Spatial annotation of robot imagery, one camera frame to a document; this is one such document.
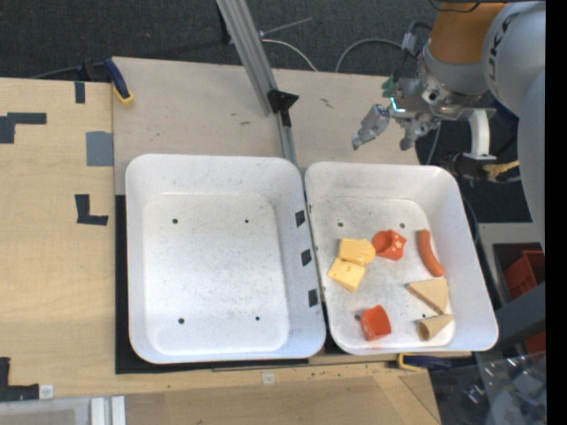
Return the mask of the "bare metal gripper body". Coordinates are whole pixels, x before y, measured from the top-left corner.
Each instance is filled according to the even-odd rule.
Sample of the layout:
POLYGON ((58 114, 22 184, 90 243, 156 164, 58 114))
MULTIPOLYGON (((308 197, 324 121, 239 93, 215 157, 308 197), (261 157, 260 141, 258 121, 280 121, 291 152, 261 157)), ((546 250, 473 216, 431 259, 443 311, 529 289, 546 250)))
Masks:
POLYGON ((481 96, 453 92, 437 79, 425 76, 389 78, 389 116, 408 131, 428 132, 441 121, 467 120, 475 112, 488 119, 494 106, 481 107, 481 96))

